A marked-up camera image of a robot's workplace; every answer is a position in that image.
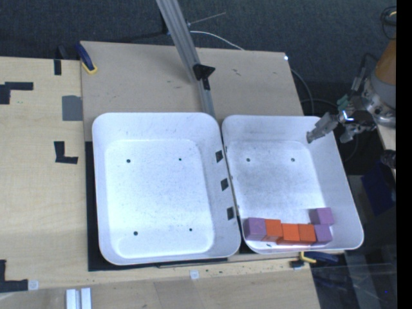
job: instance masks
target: wooden table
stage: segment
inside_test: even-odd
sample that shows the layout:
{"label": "wooden table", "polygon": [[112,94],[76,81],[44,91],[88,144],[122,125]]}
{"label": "wooden table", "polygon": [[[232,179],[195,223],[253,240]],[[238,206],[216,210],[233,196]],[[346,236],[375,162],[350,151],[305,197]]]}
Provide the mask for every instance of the wooden table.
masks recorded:
{"label": "wooden table", "polygon": [[[108,50],[119,48],[116,44],[110,45],[105,47]],[[93,57],[93,47],[97,46],[93,43],[85,43],[85,46]],[[178,92],[180,100],[177,104],[186,111],[200,110],[194,99],[196,95],[191,93],[191,84],[184,79],[184,71],[174,72],[180,69],[174,47],[129,45],[120,48],[129,50],[128,54],[136,56],[141,66],[154,61],[161,65],[167,72],[157,73],[154,82],[163,82],[170,85],[167,89]],[[202,63],[216,67],[210,82],[219,121],[236,113],[302,115],[283,53],[213,49],[199,49],[198,52]],[[104,62],[97,66],[98,72],[103,74]],[[257,301],[257,306],[261,303],[261,307],[267,307],[276,299],[282,300],[287,308],[298,308],[303,304],[307,308],[319,307],[308,267],[293,271],[289,266],[294,254],[283,255],[284,258],[236,254],[224,263],[89,272],[84,152],[89,128],[84,125],[90,125],[93,117],[87,112],[85,123],[63,121],[62,97],[82,97],[84,111],[91,111],[90,105],[94,104],[96,108],[99,105],[96,100],[90,100],[90,90],[85,94],[84,88],[88,86],[85,81],[91,79],[86,77],[85,80],[79,61],[61,61],[61,69],[61,75],[55,75],[53,60],[0,58],[0,84],[34,83],[33,91],[12,90],[10,105],[0,105],[0,259],[7,260],[6,280],[38,281],[40,290],[36,291],[37,296],[42,296],[43,289],[53,289],[50,292],[58,294],[65,288],[92,286],[93,293],[101,295],[93,298],[93,301],[102,301],[99,308],[108,303],[102,300],[107,296],[113,302],[119,294],[127,293],[125,288],[114,286],[115,283],[132,283],[131,289],[142,287],[148,290],[147,294],[157,293],[160,304],[150,308],[172,308],[162,303],[158,288],[158,283],[170,280],[190,282],[189,287],[195,287],[192,290],[196,290],[194,294],[205,308],[228,308],[230,306],[224,304],[229,299],[237,303],[238,308],[250,308],[245,303],[249,303],[247,299],[251,298]],[[151,82],[145,68],[136,72],[140,72],[141,81],[147,84],[145,90],[150,89]],[[155,92],[158,93],[157,106],[163,106],[163,99],[176,98],[163,89]],[[146,103],[139,106],[133,105],[132,108],[156,111],[154,105]],[[102,109],[95,109],[93,113],[101,112]],[[65,155],[77,156],[78,163],[56,163],[54,141],[64,141]],[[189,272],[193,269],[199,271],[199,280],[190,280]],[[175,284],[164,285],[167,285],[164,292],[175,287]],[[243,287],[248,290],[247,294],[241,291]],[[295,296],[295,287],[299,287],[302,297]],[[23,294],[19,299],[28,296]]]}

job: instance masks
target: wooden board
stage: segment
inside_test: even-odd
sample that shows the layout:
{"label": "wooden board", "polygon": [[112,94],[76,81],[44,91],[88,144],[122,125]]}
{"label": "wooden board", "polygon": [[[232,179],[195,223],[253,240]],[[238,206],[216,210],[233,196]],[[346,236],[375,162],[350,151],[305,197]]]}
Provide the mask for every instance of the wooden board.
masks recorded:
{"label": "wooden board", "polygon": [[[84,138],[106,112],[201,111],[174,46],[82,42],[98,71],[82,70]],[[198,49],[213,66],[211,95],[219,123],[228,115],[303,115],[284,53]]]}
{"label": "wooden board", "polygon": [[[99,309],[320,309],[308,269],[190,280],[163,279],[108,283],[91,289]],[[4,308],[64,308],[65,289],[0,294]]]}
{"label": "wooden board", "polygon": [[[80,64],[62,61],[62,75],[54,75],[52,60],[3,57],[0,70],[0,84],[34,83],[33,91],[12,91],[10,105],[0,106],[6,280],[37,280],[48,289],[185,279],[194,267],[201,267],[202,278],[290,270],[288,258],[237,254],[228,263],[88,272],[83,122],[62,120],[62,96],[81,96]],[[54,141],[64,141],[66,156],[77,156],[78,163],[56,163]],[[306,282],[314,291],[310,276]]]}

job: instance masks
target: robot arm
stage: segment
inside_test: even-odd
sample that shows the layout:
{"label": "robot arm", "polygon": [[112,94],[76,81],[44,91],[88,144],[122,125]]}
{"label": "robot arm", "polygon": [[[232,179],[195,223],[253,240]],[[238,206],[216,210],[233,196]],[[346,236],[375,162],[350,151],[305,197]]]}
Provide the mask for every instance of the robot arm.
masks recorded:
{"label": "robot arm", "polygon": [[326,113],[315,128],[307,132],[308,143],[330,133],[339,124],[345,128],[340,137],[342,143],[353,140],[353,136],[363,131],[373,131],[377,124],[396,127],[396,36],[389,42],[375,69],[364,80],[365,58],[366,55],[350,94],[338,101],[339,113]]}

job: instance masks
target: yellow clamp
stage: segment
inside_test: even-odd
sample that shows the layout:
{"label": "yellow clamp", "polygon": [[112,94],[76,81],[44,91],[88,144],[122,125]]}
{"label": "yellow clamp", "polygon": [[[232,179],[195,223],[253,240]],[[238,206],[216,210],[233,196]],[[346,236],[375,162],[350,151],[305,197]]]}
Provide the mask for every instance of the yellow clamp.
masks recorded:
{"label": "yellow clamp", "polygon": [[93,67],[94,69],[89,70],[89,68],[85,65],[84,62],[82,62],[82,67],[86,70],[87,73],[89,73],[90,75],[94,75],[97,72],[97,66],[95,66],[95,63],[93,63]]}
{"label": "yellow clamp", "polygon": [[308,263],[316,263],[315,259],[311,259],[310,257],[304,256],[304,252],[299,253],[299,259],[301,259],[304,262],[308,262]]}

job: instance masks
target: orange block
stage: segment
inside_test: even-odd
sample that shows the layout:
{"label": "orange block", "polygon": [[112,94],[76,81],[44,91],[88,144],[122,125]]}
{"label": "orange block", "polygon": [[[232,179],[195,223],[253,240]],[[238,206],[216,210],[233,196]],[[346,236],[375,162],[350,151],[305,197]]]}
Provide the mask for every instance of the orange block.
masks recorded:
{"label": "orange block", "polygon": [[283,236],[281,220],[265,219],[266,224],[266,236],[262,241],[277,241],[278,238]]}
{"label": "orange block", "polygon": [[299,227],[295,223],[282,223],[283,237],[279,238],[276,243],[278,245],[299,244],[301,237],[299,235]]}
{"label": "orange block", "polygon": [[299,235],[301,237],[300,244],[311,245],[316,242],[315,227],[313,224],[298,224]]}

